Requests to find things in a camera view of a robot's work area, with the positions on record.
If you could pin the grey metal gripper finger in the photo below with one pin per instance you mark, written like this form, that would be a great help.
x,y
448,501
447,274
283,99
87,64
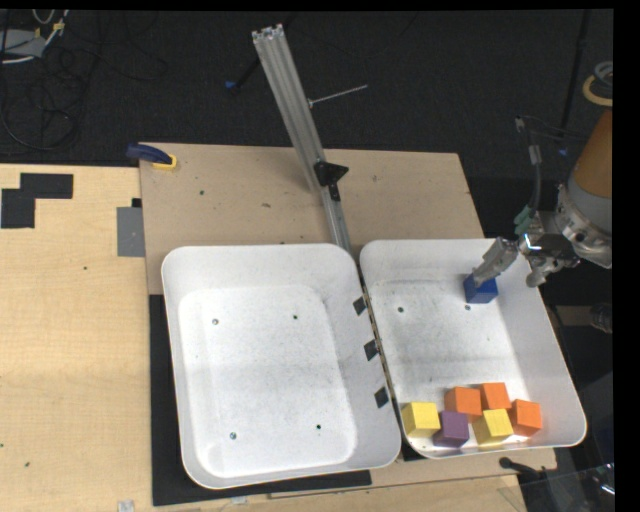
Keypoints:
x,y
536,277
494,262

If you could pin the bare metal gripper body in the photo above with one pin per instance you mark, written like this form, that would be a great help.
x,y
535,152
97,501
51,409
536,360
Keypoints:
x,y
560,247

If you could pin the blue cube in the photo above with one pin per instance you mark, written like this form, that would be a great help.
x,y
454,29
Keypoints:
x,y
481,292

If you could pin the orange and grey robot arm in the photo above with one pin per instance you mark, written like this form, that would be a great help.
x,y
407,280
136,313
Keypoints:
x,y
596,165

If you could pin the white plastic tray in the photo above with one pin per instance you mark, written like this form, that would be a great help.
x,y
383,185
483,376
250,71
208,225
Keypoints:
x,y
450,345
265,360

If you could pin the orange cube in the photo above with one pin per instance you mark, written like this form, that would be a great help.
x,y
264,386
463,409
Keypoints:
x,y
496,395
464,400
526,417

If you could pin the yellow cube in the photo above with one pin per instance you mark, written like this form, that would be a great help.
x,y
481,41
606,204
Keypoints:
x,y
492,426
421,417

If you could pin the purple cube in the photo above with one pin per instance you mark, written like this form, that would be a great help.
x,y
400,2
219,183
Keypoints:
x,y
452,430

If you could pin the brown cardboard board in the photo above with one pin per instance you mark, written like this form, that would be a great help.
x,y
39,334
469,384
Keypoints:
x,y
235,200

